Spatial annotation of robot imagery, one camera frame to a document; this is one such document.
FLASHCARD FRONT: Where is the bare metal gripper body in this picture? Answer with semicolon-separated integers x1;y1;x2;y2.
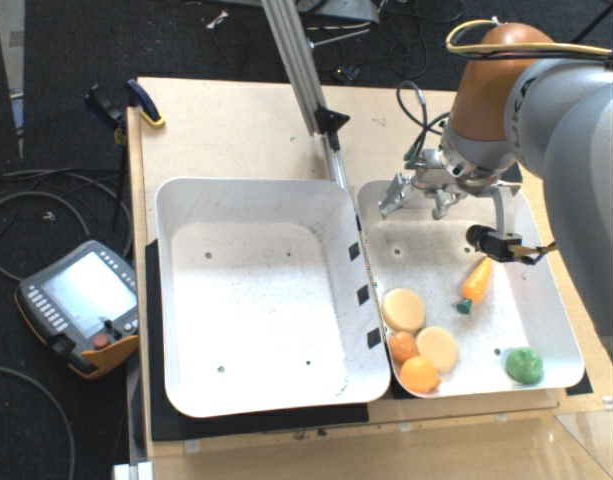
412;146;503;198

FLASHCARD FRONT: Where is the thin black and white rod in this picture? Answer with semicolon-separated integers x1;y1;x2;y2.
324;135;388;334

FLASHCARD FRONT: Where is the orange carrot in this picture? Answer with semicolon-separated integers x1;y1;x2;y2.
455;256;495;316

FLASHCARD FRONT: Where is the black block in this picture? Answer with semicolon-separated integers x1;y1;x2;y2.
313;107;352;152

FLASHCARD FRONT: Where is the beige round biscuit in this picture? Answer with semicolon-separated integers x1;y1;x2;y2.
381;287;428;334
415;325;460;374

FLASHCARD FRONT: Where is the white plastic tray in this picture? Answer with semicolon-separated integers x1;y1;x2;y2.
356;178;587;400
154;176;393;419

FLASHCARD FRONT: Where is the small orange toy fruit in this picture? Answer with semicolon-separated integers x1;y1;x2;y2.
388;330;421;365

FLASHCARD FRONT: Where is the orange toy orange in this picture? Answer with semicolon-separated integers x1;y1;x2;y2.
399;355;442;395

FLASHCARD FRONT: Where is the green toy pepper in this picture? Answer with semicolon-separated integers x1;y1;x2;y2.
504;346;545;386

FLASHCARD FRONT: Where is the pale wood board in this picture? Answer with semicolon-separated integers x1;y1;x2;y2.
127;76;613;462

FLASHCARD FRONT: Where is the black cylinder on white bracket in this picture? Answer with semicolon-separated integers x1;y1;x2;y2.
465;183;525;265

